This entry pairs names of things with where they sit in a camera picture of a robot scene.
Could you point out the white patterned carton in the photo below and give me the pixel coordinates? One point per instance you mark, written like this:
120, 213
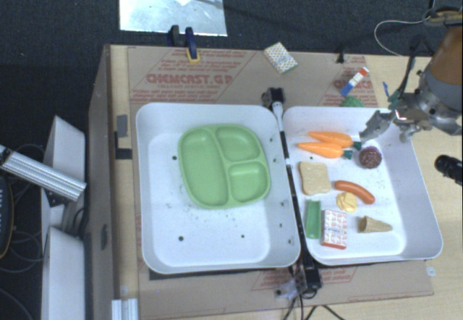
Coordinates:
280, 58

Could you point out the green broccoli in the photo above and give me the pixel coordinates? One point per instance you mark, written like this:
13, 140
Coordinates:
351, 101

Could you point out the brown cardboard board red print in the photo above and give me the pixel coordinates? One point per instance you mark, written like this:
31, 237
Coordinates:
224, 79

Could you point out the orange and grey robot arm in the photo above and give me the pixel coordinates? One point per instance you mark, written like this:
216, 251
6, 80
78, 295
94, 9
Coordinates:
448, 58

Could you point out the orange carrot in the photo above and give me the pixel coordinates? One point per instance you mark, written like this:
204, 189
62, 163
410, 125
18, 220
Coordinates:
331, 137
322, 149

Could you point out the thin black and white rod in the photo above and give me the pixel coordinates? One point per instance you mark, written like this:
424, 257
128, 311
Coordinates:
287, 159

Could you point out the orange and white carton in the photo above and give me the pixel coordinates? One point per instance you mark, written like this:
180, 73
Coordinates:
334, 228

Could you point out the yellow lumpy toy food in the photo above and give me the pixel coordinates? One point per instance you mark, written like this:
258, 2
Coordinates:
346, 202

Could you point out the dark purple grapes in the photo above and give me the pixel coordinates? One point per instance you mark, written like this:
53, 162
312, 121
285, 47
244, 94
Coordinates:
370, 157

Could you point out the red white blue box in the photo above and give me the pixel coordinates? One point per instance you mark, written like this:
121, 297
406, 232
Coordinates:
354, 82

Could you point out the orange sausage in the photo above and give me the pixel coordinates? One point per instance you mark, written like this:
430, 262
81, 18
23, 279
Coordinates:
356, 191

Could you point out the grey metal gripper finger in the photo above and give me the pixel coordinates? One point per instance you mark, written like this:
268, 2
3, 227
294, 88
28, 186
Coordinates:
376, 125
407, 133

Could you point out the tan bread slice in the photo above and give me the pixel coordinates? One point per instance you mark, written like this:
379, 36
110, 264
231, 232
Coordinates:
314, 178

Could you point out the black cylinder on white bracket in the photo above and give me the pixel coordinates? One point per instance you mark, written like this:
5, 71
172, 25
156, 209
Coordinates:
450, 167

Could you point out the tan ice cream cone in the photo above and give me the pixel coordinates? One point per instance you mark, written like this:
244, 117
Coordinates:
372, 225

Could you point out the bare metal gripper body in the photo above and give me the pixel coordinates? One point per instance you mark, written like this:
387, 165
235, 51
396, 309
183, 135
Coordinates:
430, 112

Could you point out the green celery stick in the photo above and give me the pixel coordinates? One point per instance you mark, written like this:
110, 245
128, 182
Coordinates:
313, 221

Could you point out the green divided plate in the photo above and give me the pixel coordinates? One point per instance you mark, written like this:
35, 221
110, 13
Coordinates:
202, 166

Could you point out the white plastic tray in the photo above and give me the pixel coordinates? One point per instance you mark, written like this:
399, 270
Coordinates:
217, 239
398, 188

